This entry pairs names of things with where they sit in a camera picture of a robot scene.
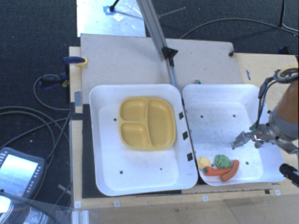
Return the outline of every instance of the toy sausage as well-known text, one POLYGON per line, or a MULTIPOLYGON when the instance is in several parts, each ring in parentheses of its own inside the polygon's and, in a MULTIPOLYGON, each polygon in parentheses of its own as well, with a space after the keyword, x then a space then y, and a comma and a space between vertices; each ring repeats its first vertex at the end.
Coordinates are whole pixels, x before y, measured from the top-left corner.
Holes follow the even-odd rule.
POLYGON ((235 159, 235 160, 233 161, 232 170, 230 170, 228 173, 222 175, 222 176, 220 177, 220 179, 221 179, 223 182, 226 182, 226 181, 228 181, 229 179, 231 179, 231 178, 236 174, 236 172, 238 171, 239 164, 240 164, 240 162, 239 162, 237 159, 235 159))

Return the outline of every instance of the blue clamp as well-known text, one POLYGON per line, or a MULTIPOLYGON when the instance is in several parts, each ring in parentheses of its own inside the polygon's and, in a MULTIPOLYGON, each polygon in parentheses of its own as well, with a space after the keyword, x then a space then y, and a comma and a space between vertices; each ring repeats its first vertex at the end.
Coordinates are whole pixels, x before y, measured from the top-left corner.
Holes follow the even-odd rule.
POLYGON ((45 75, 42 76, 38 85, 42 90, 50 90, 61 85, 63 86, 68 79, 69 76, 65 73, 61 73, 60 75, 45 75))
POLYGON ((63 64, 76 63, 77 66, 87 65, 87 59, 85 57, 67 56, 63 58, 63 64))

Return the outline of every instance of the yellow clamp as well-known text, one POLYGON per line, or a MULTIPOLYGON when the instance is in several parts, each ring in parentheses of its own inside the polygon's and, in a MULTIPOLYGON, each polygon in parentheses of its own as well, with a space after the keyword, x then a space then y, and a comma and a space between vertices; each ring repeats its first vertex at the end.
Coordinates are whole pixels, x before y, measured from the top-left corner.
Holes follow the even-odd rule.
POLYGON ((83 57, 83 59, 85 60, 84 62, 77 63, 76 65, 77 65, 77 66, 84 66, 84 65, 87 65, 87 58, 86 58, 86 57, 83 57))

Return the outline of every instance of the cable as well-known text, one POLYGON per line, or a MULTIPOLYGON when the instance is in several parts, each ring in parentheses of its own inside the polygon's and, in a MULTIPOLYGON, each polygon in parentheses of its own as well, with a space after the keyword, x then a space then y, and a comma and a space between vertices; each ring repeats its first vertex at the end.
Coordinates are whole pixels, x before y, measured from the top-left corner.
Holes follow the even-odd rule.
POLYGON ((283 3, 284 3, 284 13, 283 13, 283 15, 282 15, 282 25, 283 25, 286 29, 290 29, 290 30, 299 32, 298 30, 296 30, 296 29, 294 29, 294 28, 290 28, 290 27, 288 27, 287 25, 285 25, 285 24, 283 23, 283 21, 284 21, 284 17, 285 17, 285 1, 286 1, 286 0, 283 1, 283 3))
POLYGON ((222 19, 217 19, 217 20, 209 21, 209 22, 206 22, 206 23, 201 24, 199 26, 196 26, 195 28, 191 29, 190 31, 188 31, 184 35, 182 35, 180 37, 180 39, 184 38, 188 34, 192 33, 193 31, 195 31, 195 30, 197 30, 197 29, 199 29, 199 28, 201 28, 203 26, 206 26, 206 25, 211 24, 211 23, 219 22, 219 21, 249 21, 249 22, 255 22, 255 23, 258 23, 258 24, 263 24, 263 25, 266 25, 266 26, 269 26, 269 27, 272 27, 272 28, 276 28, 276 29, 285 31, 285 32, 293 34, 295 36, 298 36, 298 34, 296 34, 294 32, 291 32, 291 31, 288 31, 288 30, 284 30, 284 29, 279 28, 279 27, 277 27, 275 25, 272 25, 272 24, 269 24, 269 23, 266 23, 266 22, 262 22, 262 21, 256 21, 256 20, 246 19, 246 18, 222 18, 222 19))
MULTIPOLYGON (((52 139, 53 139, 53 146, 55 146, 55 136, 54 136, 54 133, 53 133, 51 127, 48 125, 48 123, 44 119, 42 119, 41 117, 39 117, 39 116, 37 116, 35 114, 29 113, 29 112, 24 112, 24 111, 8 111, 8 112, 3 112, 3 113, 0 113, 0 116, 2 116, 2 115, 8 115, 8 114, 24 114, 24 115, 29 115, 29 116, 32 116, 32 117, 34 117, 34 118, 42 121, 47 126, 47 128, 49 129, 50 134, 51 134, 52 139)), ((0 147, 0 149, 4 148, 5 146, 6 146, 6 144, 2 145, 0 147)))
POLYGON ((51 120, 57 126, 57 128, 59 128, 60 130, 62 130, 62 127, 54 119, 52 119, 49 115, 47 115, 47 114, 45 114, 43 112, 40 112, 40 111, 38 111, 36 109, 32 109, 32 108, 28 108, 28 107, 24 107, 24 106, 5 106, 5 107, 1 107, 0 111, 1 110, 5 110, 5 109, 23 109, 23 110, 27 110, 27 111, 31 111, 31 112, 36 112, 36 113, 38 113, 40 115, 43 115, 44 117, 48 118, 49 120, 51 120))
POLYGON ((53 158, 54 158, 54 152, 55 152, 55 150, 56 150, 56 147, 57 147, 57 145, 58 145, 58 143, 59 143, 59 141, 60 141, 60 138, 61 138, 61 136, 62 136, 62 133, 64 132, 65 127, 66 127, 66 125, 67 125, 67 123, 68 123, 70 117, 71 117, 71 112, 69 113, 69 115, 68 115, 67 118, 66 118, 66 121, 65 121, 65 123, 64 123, 64 126, 63 126, 63 128, 62 128, 60 134, 59 134, 59 137, 58 137, 58 139, 57 139, 57 141, 56 141, 56 144, 54 145, 52 151, 50 152, 50 154, 49 154, 48 157, 47 157, 47 161, 49 161, 49 159, 50 159, 50 161, 49 161, 49 163, 48 163, 48 167, 51 166, 51 164, 52 164, 52 161, 53 161, 53 158))
POLYGON ((52 214, 52 211, 54 210, 54 208, 57 206, 57 204, 59 203, 59 201, 61 200, 61 198, 66 194, 66 192, 71 188, 73 182, 71 182, 63 191, 63 193, 60 195, 60 197, 57 199, 57 201, 54 203, 53 207, 51 208, 51 210, 49 211, 49 215, 52 214))
POLYGON ((293 81, 298 80, 298 67, 292 66, 278 70, 273 75, 273 79, 281 84, 292 83, 293 81))
MULTIPOLYGON (((63 118, 63 119, 57 119, 56 122, 60 122, 60 121, 64 121, 64 120, 66 120, 66 118, 63 118)), ((44 128, 44 127, 46 127, 46 125, 41 125, 41 126, 38 126, 38 127, 36 127, 36 128, 30 129, 30 130, 28 130, 28 131, 26 131, 26 132, 20 134, 19 136, 17 136, 17 137, 15 137, 15 138, 11 139, 10 141, 8 141, 8 142, 7 142, 6 144, 4 144, 4 145, 5 145, 5 147, 6 147, 7 145, 9 145, 10 143, 14 142, 15 140, 20 139, 20 138, 22 138, 23 136, 25 136, 25 135, 27 135, 27 134, 29 134, 29 133, 32 133, 32 132, 34 132, 34 131, 36 131, 36 130, 38 130, 38 129, 44 128)))
POLYGON ((259 103, 258 103, 258 113, 257 113, 257 120, 256 120, 256 122, 255 122, 255 125, 256 125, 255 128, 256 128, 256 129, 257 129, 259 123, 260 123, 260 118, 261 118, 261 116, 262 116, 263 107, 264 107, 264 105, 265 105, 265 99, 266 99, 267 91, 268 91, 268 89, 269 89, 272 85, 274 85, 275 83, 277 83, 277 81, 274 81, 274 82, 270 83, 270 85, 268 85, 268 87, 266 88, 266 90, 265 90, 263 96, 259 99, 259 103))
MULTIPOLYGON (((71 113, 69 113, 68 117, 66 118, 66 122, 65 122, 65 124, 64 124, 64 127, 62 128, 62 127, 61 127, 61 126, 60 126, 54 119, 52 119, 50 116, 48 116, 47 114, 45 114, 45 113, 43 113, 43 112, 40 112, 40 111, 38 111, 38 110, 36 110, 36 109, 27 108, 27 107, 23 107, 23 106, 6 106, 6 107, 2 107, 2 108, 0 108, 0 111, 5 110, 5 109, 24 109, 24 110, 27 110, 27 111, 36 112, 36 113, 38 113, 38 114, 41 114, 41 115, 47 117, 49 120, 51 120, 51 121, 52 121, 52 122, 53 122, 53 123, 60 129, 60 130, 61 130, 61 133, 59 134, 58 140, 55 141, 55 137, 54 137, 53 131, 52 131, 51 127, 48 125, 48 123, 47 123, 45 120, 43 120, 42 118, 40 118, 39 116, 34 115, 34 114, 31 114, 31 113, 28 112, 28 114, 31 114, 32 116, 36 116, 36 117, 38 117, 38 119, 43 120, 43 121, 44 121, 44 124, 49 128, 51 134, 53 134, 53 149, 52 149, 52 151, 51 151, 51 153, 50 153, 50 155, 51 155, 51 160, 49 161, 49 160, 48 160, 48 159, 49 159, 49 156, 47 157, 47 161, 49 161, 49 162, 48 162, 48 167, 52 164, 52 161, 53 161, 53 158, 54 158, 54 151, 55 151, 55 149, 56 149, 56 147, 57 147, 57 145, 58 145, 58 143, 59 143, 59 141, 60 141, 60 138, 61 138, 62 134, 64 134, 64 136, 66 137, 66 139, 68 140, 68 142, 70 142, 69 139, 68 139, 68 137, 67 137, 67 135, 66 135, 65 132, 64 132, 64 129, 65 129, 66 125, 67 125, 67 122, 68 122, 68 120, 69 120, 69 118, 70 118, 71 113)), ((10 141, 9 141, 8 143, 6 143, 5 145, 1 146, 0 148, 5 147, 5 146, 8 145, 9 143, 10 143, 10 141)))
POLYGON ((67 207, 71 207, 71 199, 69 200, 69 202, 66 205, 67 207))
POLYGON ((37 83, 38 83, 42 78, 43 78, 43 77, 39 77, 39 78, 35 81, 35 83, 34 83, 34 85, 33 85, 33 94, 34 94, 35 98, 37 99, 37 101, 38 101, 41 105, 43 105, 43 106, 45 106, 45 107, 47 107, 47 108, 49 108, 49 109, 52 109, 52 110, 69 111, 70 109, 62 109, 62 108, 55 108, 55 107, 49 106, 49 105, 45 104, 43 101, 41 101, 41 100, 39 99, 39 97, 38 97, 37 94, 36 94, 36 85, 37 85, 37 83))

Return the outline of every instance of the yellow divided plate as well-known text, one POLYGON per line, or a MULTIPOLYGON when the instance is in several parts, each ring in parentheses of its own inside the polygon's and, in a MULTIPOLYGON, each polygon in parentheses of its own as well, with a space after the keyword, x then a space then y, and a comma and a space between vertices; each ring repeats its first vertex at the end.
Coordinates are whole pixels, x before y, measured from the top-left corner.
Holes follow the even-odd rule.
POLYGON ((176 139, 172 106, 156 97, 130 97, 119 109, 122 142, 137 150, 164 150, 176 139))

